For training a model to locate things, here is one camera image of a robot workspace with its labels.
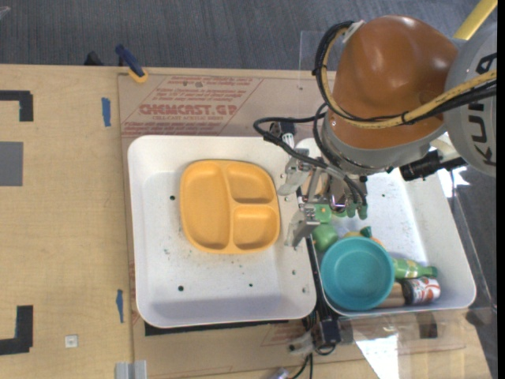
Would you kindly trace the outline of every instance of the orange divided tray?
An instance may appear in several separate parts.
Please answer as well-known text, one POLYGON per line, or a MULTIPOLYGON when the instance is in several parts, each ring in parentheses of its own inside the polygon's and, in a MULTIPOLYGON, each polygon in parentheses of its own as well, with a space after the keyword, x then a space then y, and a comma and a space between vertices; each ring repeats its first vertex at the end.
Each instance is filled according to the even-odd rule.
POLYGON ((185 236, 203 251, 251 253, 267 249, 279 236, 275 186, 256 164, 191 163, 181 176, 180 204, 185 236))

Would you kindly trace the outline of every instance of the dark floor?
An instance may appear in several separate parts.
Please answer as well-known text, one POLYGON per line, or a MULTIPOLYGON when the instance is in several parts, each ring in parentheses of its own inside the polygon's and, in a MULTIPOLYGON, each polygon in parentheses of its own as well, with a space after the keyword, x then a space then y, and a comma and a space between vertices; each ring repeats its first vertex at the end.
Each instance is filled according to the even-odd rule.
MULTIPOLYGON (((123 43, 144 66, 297 69, 303 31, 405 14, 452 36, 479 1, 0 0, 11 9, 0 20, 0 63, 82 65, 95 51, 115 66, 114 47, 123 43)), ((496 11, 484 26, 490 21, 497 21, 496 11)), ((479 305, 496 304, 496 179, 463 175, 469 185, 456 189, 454 201, 486 278, 479 305)), ((497 377, 497 314, 477 325, 497 377)))

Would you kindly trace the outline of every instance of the teal bowl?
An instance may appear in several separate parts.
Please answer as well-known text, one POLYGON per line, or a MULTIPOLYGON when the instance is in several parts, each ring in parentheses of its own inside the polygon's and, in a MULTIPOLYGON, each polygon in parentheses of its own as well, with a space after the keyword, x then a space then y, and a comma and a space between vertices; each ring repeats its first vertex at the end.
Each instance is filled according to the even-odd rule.
POLYGON ((338 309, 370 310, 391 293, 395 268, 389 253, 366 237, 338 240, 323 255, 321 281, 338 309))

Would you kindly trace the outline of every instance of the yellow pole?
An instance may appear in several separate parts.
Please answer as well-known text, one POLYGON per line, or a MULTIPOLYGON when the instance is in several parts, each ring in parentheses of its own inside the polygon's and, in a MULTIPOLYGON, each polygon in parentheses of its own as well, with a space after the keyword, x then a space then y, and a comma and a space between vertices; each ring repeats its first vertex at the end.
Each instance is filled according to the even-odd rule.
POLYGON ((498 5, 498 0, 480 0, 465 22, 454 34, 454 38, 468 40, 498 5))

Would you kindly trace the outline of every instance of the red and white can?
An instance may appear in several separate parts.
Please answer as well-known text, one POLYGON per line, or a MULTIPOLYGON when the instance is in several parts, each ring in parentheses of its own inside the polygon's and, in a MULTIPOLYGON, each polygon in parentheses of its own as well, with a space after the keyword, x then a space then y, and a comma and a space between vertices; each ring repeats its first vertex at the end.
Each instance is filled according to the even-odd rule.
POLYGON ((427 276, 403 280, 402 291, 407 305, 424 305, 440 297, 438 281, 427 276))

